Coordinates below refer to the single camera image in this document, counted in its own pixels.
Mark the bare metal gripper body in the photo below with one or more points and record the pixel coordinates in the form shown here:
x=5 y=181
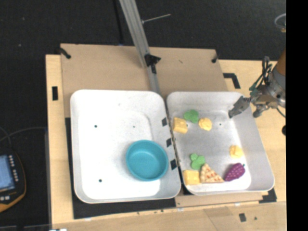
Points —
x=269 y=97

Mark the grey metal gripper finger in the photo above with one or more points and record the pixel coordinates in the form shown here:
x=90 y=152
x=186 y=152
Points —
x=258 y=111
x=239 y=107

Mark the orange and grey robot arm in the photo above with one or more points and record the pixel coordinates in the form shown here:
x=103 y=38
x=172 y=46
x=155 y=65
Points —
x=281 y=67

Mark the yellow crinkled pastry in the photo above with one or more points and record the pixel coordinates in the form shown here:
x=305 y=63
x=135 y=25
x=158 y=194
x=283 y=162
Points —
x=205 y=124
x=236 y=152

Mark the white plastic tray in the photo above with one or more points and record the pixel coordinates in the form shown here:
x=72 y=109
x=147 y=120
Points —
x=211 y=143
x=108 y=141

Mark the green broccoli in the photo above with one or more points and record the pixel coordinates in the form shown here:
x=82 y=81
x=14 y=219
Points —
x=197 y=162
x=191 y=115

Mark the yellow cheese block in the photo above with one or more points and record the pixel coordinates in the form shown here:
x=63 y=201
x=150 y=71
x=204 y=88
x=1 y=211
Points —
x=191 y=177
x=180 y=125

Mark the purple grapes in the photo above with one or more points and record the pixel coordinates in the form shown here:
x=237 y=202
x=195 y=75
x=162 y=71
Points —
x=234 y=172

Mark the pizza slice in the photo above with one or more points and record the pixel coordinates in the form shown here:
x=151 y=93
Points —
x=209 y=175

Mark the thin black and white rod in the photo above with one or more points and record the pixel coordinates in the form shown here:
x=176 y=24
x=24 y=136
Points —
x=174 y=145

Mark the blue bowl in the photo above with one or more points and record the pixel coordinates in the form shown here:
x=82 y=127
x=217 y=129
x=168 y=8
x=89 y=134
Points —
x=146 y=161

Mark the brown cardboard board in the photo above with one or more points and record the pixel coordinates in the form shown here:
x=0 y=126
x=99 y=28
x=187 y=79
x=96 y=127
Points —
x=108 y=68

